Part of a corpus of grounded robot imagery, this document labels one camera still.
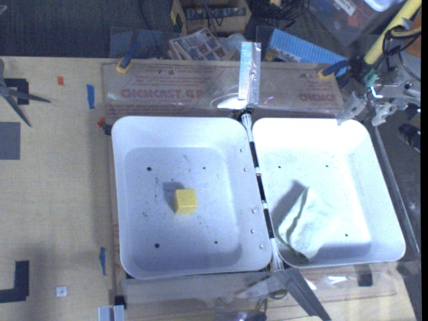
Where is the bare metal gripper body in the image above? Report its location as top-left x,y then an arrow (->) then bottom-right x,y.
366,78 -> 421,111

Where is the white plastic tray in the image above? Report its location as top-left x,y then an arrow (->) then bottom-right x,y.
251,116 -> 407,269
110,115 -> 273,280

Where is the thin black and white rod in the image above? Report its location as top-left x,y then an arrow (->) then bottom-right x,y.
241,112 -> 286,273

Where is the white cloth with green stripe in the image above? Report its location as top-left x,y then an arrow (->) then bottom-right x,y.
276,186 -> 339,264

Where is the yellow cube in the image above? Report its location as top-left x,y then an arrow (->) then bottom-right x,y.
173,188 -> 199,215

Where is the brown cardboard board red print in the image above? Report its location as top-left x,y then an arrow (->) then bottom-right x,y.
101,61 -> 421,314

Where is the black cylinder on white bracket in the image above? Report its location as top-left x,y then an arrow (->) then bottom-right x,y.
397,122 -> 421,154

